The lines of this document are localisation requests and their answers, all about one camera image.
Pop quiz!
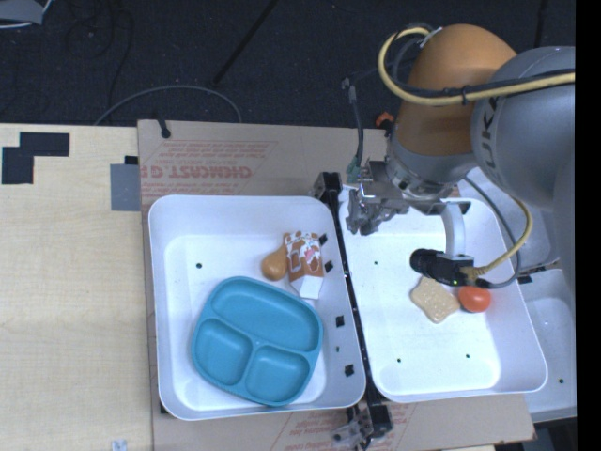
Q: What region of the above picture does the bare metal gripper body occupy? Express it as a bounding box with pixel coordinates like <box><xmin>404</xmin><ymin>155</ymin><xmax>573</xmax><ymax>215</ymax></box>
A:
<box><xmin>357</xmin><ymin>159</ymin><xmax>453</xmax><ymax>216</ymax></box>

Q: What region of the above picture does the brown and white carton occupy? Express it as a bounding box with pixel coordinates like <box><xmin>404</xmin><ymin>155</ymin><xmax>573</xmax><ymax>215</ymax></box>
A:
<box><xmin>283</xmin><ymin>230</ymin><xmax>327</xmax><ymax>301</ymax></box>

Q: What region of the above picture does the tan toy pear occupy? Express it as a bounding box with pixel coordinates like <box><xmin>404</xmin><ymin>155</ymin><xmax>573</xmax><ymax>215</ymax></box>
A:
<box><xmin>260</xmin><ymin>243</ymin><xmax>289</xmax><ymax>282</ymax></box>

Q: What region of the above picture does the thin black rod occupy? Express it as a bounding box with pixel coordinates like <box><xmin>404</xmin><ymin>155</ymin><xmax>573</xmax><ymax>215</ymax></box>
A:
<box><xmin>327</xmin><ymin>190</ymin><xmax>385</xmax><ymax>412</ymax></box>

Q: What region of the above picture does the beige toy bread slice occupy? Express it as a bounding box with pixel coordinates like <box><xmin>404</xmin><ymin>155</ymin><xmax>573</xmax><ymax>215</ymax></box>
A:
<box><xmin>409</xmin><ymin>276</ymin><xmax>462</xmax><ymax>325</ymax></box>

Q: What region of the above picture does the red toy tomato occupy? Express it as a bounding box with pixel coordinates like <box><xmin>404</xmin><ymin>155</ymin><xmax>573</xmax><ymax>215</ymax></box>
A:
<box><xmin>457</xmin><ymin>285</ymin><xmax>493</xmax><ymax>314</ymax></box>

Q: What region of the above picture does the white plastic tray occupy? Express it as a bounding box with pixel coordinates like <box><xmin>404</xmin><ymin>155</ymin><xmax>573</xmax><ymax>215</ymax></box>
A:
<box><xmin>147</xmin><ymin>194</ymin><xmax>367</xmax><ymax>422</ymax></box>
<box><xmin>337</xmin><ymin>184</ymin><xmax>549</xmax><ymax>404</ymax></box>

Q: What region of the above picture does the brown cardboard board red print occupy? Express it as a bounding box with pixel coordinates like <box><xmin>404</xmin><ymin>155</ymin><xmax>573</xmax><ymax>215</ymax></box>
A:
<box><xmin>136</xmin><ymin>118</ymin><xmax>537</xmax><ymax>451</ymax></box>

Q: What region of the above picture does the blue divided plate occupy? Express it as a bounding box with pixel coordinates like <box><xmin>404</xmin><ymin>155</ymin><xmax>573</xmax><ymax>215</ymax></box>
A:
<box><xmin>190</xmin><ymin>275</ymin><xmax>325</xmax><ymax>409</ymax></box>

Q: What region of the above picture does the black cylinder on white bracket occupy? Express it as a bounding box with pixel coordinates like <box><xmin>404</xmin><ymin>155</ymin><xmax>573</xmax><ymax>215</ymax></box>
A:
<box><xmin>409</xmin><ymin>199</ymin><xmax>476</xmax><ymax>288</ymax></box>

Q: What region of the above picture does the black block with thin wires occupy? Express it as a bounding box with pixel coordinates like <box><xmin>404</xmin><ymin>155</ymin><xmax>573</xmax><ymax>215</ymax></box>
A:
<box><xmin>364</xmin><ymin>400</ymin><xmax>393</xmax><ymax>439</ymax></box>

